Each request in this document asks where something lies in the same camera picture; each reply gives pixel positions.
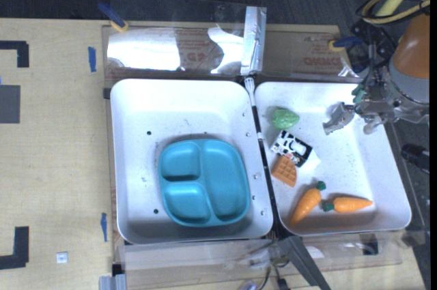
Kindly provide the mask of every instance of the blue plate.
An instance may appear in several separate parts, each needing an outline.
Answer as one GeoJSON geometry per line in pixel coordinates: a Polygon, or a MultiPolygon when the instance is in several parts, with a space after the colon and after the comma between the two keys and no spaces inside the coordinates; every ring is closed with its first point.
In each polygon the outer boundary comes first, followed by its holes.
{"type": "Polygon", "coordinates": [[[234,223],[249,209],[246,170],[229,143],[212,139],[173,143],[160,155],[158,175],[167,214],[184,226],[234,223]]]}

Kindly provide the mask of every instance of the blue tape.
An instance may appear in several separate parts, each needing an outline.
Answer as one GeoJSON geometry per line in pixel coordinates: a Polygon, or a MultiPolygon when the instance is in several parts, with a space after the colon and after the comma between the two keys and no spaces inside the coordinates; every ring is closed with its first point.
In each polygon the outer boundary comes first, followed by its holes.
{"type": "Polygon", "coordinates": [[[355,46],[361,45],[363,41],[356,36],[348,36],[346,38],[338,39],[333,43],[334,47],[347,47],[347,46],[355,46]]]}
{"type": "Polygon", "coordinates": [[[107,215],[104,212],[102,212],[102,218],[100,219],[100,226],[102,226],[104,242],[107,242],[108,241],[108,235],[107,235],[107,215]]]}
{"type": "Polygon", "coordinates": [[[91,72],[97,72],[96,69],[96,49],[94,47],[88,47],[88,62],[91,72]]]}
{"type": "Polygon", "coordinates": [[[120,16],[118,16],[117,12],[115,12],[111,6],[109,6],[107,3],[99,2],[97,5],[97,8],[106,14],[110,20],[112,20],[116,25],[123,28],[126,24],[122,20],[120,16]]]}

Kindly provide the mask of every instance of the transparent plastic sheet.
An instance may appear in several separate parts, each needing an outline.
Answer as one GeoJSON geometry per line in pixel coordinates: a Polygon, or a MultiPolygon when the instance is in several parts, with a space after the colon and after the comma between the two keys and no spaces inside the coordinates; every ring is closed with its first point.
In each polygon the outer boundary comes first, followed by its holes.
{"type": "Polygon", "coordinates": [[[335,76],[359,78],[344,50],[329,49],[328,43],[338,38],[334,31],[307,30],[268,31],[262,74],[289,78],[306,76],[310,80],[315,75],[325,80],[335,76]]]}
{"type": "Polygon", "coordinates": [[[131,23],[104,27],[107,87],[123,78],[235,78],[262,68],[266,9],[207,0],[111,0],[131,23]]]}
{"type": "Polygon", "coordinates": [[[272,240],[240,240],[123,246],[116,262],[129,287],[157,289],[233,280],[261,284],[268,267],[283,255],[272,240]]]}
{"type": "MultiPolygon", "coordinates": [[[[305,237],[303,242],[319,269],[329,272],[400,264],[399,247],[407,247],[403,238],[403,232],[367,233],[305,237]]],[[[287,239],[127,245],[117,249],[115,263],[132,288],[237,280],[260,285],[269,267],[277,267],[282,277],[299,274],[287,261],[287,254],[293,252],[287,239]]]]}

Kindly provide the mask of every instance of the toy carrot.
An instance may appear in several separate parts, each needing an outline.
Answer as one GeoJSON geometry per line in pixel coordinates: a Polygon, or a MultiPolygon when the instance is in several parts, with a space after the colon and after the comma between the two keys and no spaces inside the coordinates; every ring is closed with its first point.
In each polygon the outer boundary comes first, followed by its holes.
{"type": "Polygon", "coordinates": [[[335,210],[340,214],[345,212],[354,212],[356,210],[364,209],[373,204],[373,201],[360,198],[339,197],[335,198],[333,203],[323,204],[323,211],[328,212],[335,210]]]}
{"type": "Polygon", "coordinates": [[[317,183],[316,188],[311,188],[306,191],[301,200],[299,200],[298,206],[294,211],[290,226],[294,226],[300,222],[314,207],[322,201],[322,195],[320,191],[326,189],[326,184],[323,181],[317,183]]]}

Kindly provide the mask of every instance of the wooden board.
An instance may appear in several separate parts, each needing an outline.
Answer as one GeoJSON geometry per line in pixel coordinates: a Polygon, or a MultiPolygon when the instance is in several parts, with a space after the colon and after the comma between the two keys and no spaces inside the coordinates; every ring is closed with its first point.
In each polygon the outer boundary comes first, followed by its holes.
{"type": "MultiPolygon", "coordinates": [[[[21,86],[19,124],[0,124],[0,256],[12,254],[14,227],[29,226],[29,262],[0,270],[3,289],[98,289],[111,273],[113,234],[102,97],[102,26],[96,20],[0,19],[0,40],[25,40],[30,67],[0,50],[4,85],[21,86]],[[91,72],[88,47],[96,49],[91,72]],[[100,226],[107,214],[108,242],[100,226]],[[57,263],[57,252],[68,252],[57,263]]],[[[271,26],[288,31],[290,26],[271,26]]],[[[424,289],[411,249],[400,265],[324,272],[333,289],[424,289]]],[[[287,277],[307,287],[302,276],[287,277]]],[[[179,289],[237,289],[243,282],[179,289]]],[[[271,278],[265,289],[276,289],[271,278]]]]}

